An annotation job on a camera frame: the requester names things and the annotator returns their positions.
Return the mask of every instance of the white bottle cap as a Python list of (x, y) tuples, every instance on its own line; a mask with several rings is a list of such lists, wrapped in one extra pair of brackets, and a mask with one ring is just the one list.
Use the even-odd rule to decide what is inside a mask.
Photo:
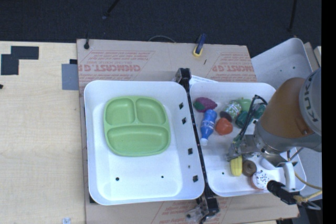
[(201, 146), (206, 146), (208, 144), (208, 139), (201, 138), (200, 143), (201, 143)]

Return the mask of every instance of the yellow corn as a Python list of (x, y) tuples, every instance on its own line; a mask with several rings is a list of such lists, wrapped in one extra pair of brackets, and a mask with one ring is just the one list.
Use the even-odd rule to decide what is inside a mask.
[(243, 158), (239, 156), (230, 161), (231, 173), (234, 176), (240, 176), (243, 172)]

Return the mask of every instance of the blue bottle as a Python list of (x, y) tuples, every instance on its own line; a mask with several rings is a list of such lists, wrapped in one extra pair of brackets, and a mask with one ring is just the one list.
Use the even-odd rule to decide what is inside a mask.
[(209, 136), (214, 132), (214, 126), (217, 118), (217, 112), (208, 109), (204, 112), (203, 121), (201, 123), (201, 134), (202, 138), (200, 143), (202, 146), (206, 146), (208, 144)]

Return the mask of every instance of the green plate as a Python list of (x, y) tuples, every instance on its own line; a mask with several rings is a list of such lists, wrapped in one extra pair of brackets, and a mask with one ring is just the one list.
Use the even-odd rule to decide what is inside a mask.
[(104, 107), (104, 132), (108, 147), (121, 156), (159, 154), (171, 140), (164, 106), (143, 96), (109, 100)]

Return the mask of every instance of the blue clamp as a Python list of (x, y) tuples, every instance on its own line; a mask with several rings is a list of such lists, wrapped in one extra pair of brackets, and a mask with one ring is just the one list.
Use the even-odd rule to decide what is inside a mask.
[(193, 55), (196, 57), (199, 57), (202, 54), (203, 51), (203, 44), (205, 42), (205, 38), (206, 38), (206, 34), (200, 34), (200, 36), (198, 37), (196, 43), (198, 43), (198, 45), (195, 47), (194, 51), (193, 51)]

